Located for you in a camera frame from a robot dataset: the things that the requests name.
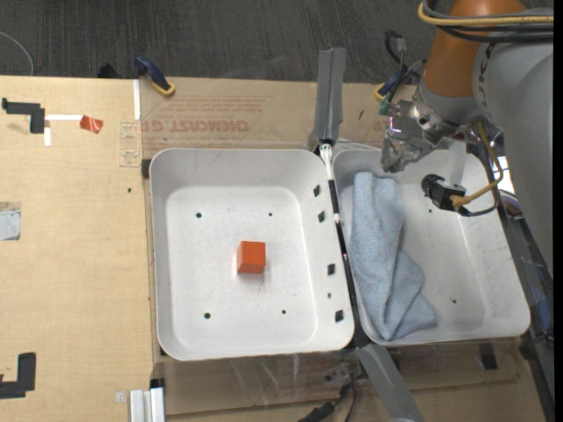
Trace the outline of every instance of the white tape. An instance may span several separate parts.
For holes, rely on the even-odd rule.
[[[45,127],[45,131],[43,132],[43,141],[45,143],[45,147],[51,147],[51,127]]]
[[[81,120],[83,114],[47,114],[45,120]]]
[[[133,80],[133,103],[135,106],[135,120],[141,119],[141,85],[139,80]]]
[[[448,164],[450,165],[450,183],[461,185],[465,170],[465,144],[454,141],[450,145]]]
[[[117,404],[126,404],[127,403],[128,393],[126,390],[118,390],[115,392],[115,396],[113,401]]]

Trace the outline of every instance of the blue towel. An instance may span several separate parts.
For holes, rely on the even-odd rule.
[[[385,340],[436,324],[434,308],[420,292],[423,271],[398,250],[404,220],[393,178],[356,174],[348,253],[363,305]]]

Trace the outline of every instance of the gray metal bracket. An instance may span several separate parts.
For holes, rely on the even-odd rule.
[[[357,350],[358,358],[393,421],[424,422],[403,377],[383,346],[370,344]]]
[[[315,126],[309,136],[309,148],[314,150],[320,142],[333,144],[338,139],[342,112],[342,84],[346,69],[344,47],[323,50],[318,54],[317,107]]]
[[[165,422],[165,389],[129,392],[129,422]]]

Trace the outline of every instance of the white tray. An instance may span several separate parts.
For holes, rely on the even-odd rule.
[[[157,334],[171,357],[306,353],[349,343],[354,320],[316,156],[168,149],[151,162],[150,190]],[[243,240],[266,243],[262,274],[237,273]]]
[[[400,183],[405,224],[400,248],[425,273],[422,293],[435,307],[439,324],[404,338],[382,339],[360,302],[362,327],[378,344],[403,346],[432,342],[518,336],[530,324],[530,310],[496,211],[462,217],[436,208],[424,196],[420,182],[429,173],[449,178],[449,152],[435,151],[405,171],[386,174],[380,166],[381,150],[345,150],[334,157],[344,237],[349,243],[352,226],[354,176],[371,171]],[[461,184],[468,193],[488,184],[479,160],[465,155]],[[478,211],[493,205],[488,193],[467,207]]]

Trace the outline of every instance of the orange block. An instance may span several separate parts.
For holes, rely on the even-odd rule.
[[[241,241],[237,251],[238,273],[262,273],[266,266],[266,244]]]

